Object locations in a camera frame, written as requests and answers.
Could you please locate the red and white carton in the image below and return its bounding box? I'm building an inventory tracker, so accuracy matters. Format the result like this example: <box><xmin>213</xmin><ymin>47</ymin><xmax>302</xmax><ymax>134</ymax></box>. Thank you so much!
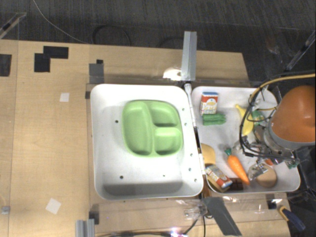
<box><xmin>199</xmin><ymin>91</ymin><xmax>220</xmax><ymax>116</ymax></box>
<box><xmin>205</xmin><ymin>164</ymin><xmax>234</xmax><ymax>190</ymax></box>

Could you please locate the brown chocolate bar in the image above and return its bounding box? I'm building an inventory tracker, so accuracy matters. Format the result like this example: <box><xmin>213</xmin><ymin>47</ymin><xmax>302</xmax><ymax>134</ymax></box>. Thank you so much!
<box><xmin>228</xmin><ymin>178</ymin><xmax>245</xmax><ymax>191</ymax></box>

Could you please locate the green bean bundle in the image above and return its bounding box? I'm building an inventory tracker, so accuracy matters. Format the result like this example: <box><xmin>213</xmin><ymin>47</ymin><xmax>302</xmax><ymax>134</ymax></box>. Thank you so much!
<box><xmin>202</xmin><ymin>113</ymin><xmax>227</xmax><ymax>126</ymax></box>

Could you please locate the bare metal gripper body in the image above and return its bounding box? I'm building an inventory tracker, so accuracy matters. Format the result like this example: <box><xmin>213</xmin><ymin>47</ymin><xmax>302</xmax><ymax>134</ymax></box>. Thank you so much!
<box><xmin>255</xmin><ymin>139</ymin><xmax>297</xmax><ymax>164</ymax></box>

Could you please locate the tan round bread roll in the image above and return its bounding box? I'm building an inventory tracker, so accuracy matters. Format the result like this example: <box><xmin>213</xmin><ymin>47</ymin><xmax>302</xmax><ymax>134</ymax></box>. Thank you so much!
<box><xmin>255</xmin><ymin>166</ymin><xmax>278</xmax><ymax>189</ymax></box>

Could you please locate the orange carrot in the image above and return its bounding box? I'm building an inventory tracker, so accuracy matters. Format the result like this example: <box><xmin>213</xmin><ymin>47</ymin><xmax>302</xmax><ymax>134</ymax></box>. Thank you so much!
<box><xmin>224</xmin><ymin>147</ymin><xmax>251</xmax><ymax>186</ymax></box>

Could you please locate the green divided plate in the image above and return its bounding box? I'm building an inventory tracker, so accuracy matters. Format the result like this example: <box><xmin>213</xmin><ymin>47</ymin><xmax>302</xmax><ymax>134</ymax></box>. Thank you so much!
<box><xmin>121</xmin><ymin>99</ymin><xmax>185</xmax><ymax>157</ymax></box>

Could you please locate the tan bread piece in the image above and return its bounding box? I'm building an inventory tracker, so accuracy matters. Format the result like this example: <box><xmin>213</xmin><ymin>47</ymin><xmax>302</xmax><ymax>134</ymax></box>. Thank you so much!
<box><xmin>200</xmin><ymin>143</ymin><xmax>217</xmax><ymax>166</ymax></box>

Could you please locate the white plastic tray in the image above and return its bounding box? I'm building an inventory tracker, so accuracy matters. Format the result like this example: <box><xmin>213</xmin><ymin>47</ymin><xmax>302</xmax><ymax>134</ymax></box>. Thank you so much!
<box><xmin>191</xmin><ymin>85</ymin><xmax>302</xmax><ymax>195</ymax></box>
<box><xmin>89</xmin><ymin>83</ymin><xmax>204</xmax><ymax>200</ymax></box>

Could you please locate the yellow banana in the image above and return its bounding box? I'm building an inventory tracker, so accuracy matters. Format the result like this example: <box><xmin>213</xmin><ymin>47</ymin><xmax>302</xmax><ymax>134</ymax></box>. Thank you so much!
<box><xmin>235</xmin><ymin>104</ymin><xmax>255</xmax><ymax>137</ymax></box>

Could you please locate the green packet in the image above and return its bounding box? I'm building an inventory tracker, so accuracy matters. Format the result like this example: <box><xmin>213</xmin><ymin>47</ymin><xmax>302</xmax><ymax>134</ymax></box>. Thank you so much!
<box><xmin>251</xmin><ymin>110</ymin><xmax>266</xmax><ymax>126</ymax></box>

